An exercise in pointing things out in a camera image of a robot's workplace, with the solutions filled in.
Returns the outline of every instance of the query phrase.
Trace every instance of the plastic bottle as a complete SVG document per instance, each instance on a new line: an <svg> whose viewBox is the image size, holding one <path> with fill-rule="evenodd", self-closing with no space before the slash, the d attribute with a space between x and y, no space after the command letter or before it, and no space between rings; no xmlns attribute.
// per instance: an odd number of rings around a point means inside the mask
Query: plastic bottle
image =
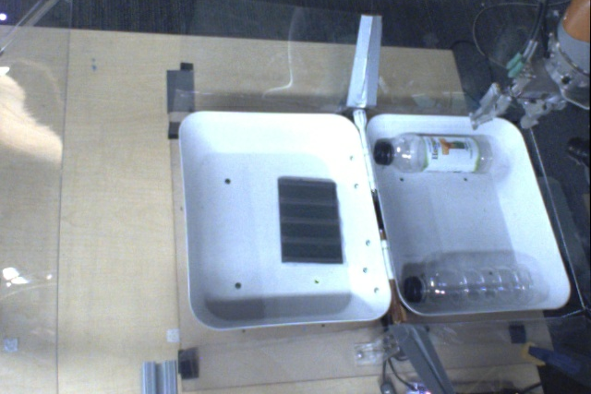
<svg viewBox="0 0 591 394"><path fill-rule="evenodd" d="M486 173L492 163L490 144L481 135L405 133L378 141L373 158L404 173Z"/></svg>
<svg viewBox="0 0 591 394"><path fill-rule="evenodd" d="M411 304L431 303L450 309L530 302L536 287L528 267L492 259L492 264L487 264L486 257L469 254L432 257L422 265L420 273L404 279L404 299Z"/></svg>

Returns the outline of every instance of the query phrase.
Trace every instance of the wooden surface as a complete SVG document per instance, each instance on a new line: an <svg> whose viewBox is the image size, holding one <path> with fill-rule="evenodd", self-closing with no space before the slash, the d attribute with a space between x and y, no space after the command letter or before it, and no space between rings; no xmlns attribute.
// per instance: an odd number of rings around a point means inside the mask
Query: wooden surface
<svg viewBox="0 0 591 394"><path fill-rule="evenodd" d="M332 48L299 45L290 53L278 42L72 31L57 295L60 394L138 393L141 364L175 359L180 346L167 339L180 327L180 314L165 71L192 62L205 90L281 94L293 79L289 61L302 65L299 80L313 79L314 71L330 78L341 67L327 55ZM338 54L348 57L347 48ZM403 101L415 112L444 103L462 110L449 52L389 50L380 75L381 101ZM312 84L319 97L335 97L330 81ZM233 375L218 369L219 376ZM528 364L451 371L466 380L495 373L499 379L513 373L520 386L537 380ZM208 392L373 394L379 377Z"/></svg>

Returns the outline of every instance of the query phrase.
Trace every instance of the black bottle cap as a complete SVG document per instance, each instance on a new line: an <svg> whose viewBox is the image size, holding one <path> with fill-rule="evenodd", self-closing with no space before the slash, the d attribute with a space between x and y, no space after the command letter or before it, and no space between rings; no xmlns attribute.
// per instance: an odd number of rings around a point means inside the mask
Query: black bottle cap
<svg viewBox="0 0 591 394"><path fill-rule="evenodd" d="M390 164L394 159L394 147L389 141L378 141L373 148L373 159L377 164Z"/></svg>
<svg viewBox="0 0 591 394"><path fill-rule="evenodd" d="M404 280L404 299L406 302L421 302L423 300L423 282L417 276Z"/></svg>

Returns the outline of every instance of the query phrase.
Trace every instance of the transparent plastic sheet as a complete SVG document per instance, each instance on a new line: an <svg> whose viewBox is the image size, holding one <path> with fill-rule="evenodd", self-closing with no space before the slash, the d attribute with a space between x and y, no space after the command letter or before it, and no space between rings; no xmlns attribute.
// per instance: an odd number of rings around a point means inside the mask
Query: transparent plastic sheet
<svg viewBox="0 0 591 394"><path fill-rule="evenodd" d="M48 0L39 5L38 17L13 31L38 1L0 0L0 390L14 393L57 391L59 210L71 2L57 0L50 6L54 0Z"/></svg>
<svg viewBox="0 0 591 394"><path fill-rule="evenodd" d="M314 22L321 24L319 18L323 16L330 18L334 25L337 15L334 12L250 1L192 1L195 9L207 7L211 10L199 15L212 23L203 30L193 25L187 32L201 34L207 31L211 34L216 31L211 25L217 23L221 25L219 34L225 37L186 37L183 40L182 58L194 68L191 73L193 85L191 88L173 88L171 121L180 123L188 113L195 111L344 111L359 16L346 14L356 20L337 22L340 34L335 40L326 34L330 32L329 26L320 34L318 28L309 33L307 27ZM228 21L224 11L232 13L229 20L234 22L231 34L228 34L227 25L223 26ZM265 13L270 14L271 23L260 20ZM350 29L350 33L344 32L343 25ZM438 50L420 52L381 48L378 106L369 110L368 115L466 115L466 102L470 98L466 97L457 76L453 55ZM178 191L182 193L182 183L174 142L171 142L171 151L177 199L178 251L185 244L185 224L180 210L183 200ZM181 347L184 350L197 347L199 354L199 379L185 380L185 390L374 376L376 392L379 391L383 352L368 347L376 340L375 335L380 337L383 331L379 321L364 327L326 324L223 332L197 327L187 301L182 300L182 294L187 293L187 274L183 272L186 271L183 269L186 261L182 256L178 264ZM566 334L564 336L568 339L569 324L573 323L570 318L554 317L547 321L541 313L533 316L538 318L527 322L527 332L538 346L551 349L553 342L560 342L553 338L553 332L557 330ZM469 324L455 321L433 324L433 319L426 322L413 318L413 323L428 323L436 351L458 392L476 393L509 386L524 388L531 384L526 381L538 380L537 368L531 360L524 359L512 343L509 326L513 322L500 322L497 318L501 317L476 317L476 322ZM585 332L585 323L581 330ZM475 352L483 354L474 356ZM412 365L407 361L396 363L400 365L401 375L406 374L408 379L418 381Z"/></svg>

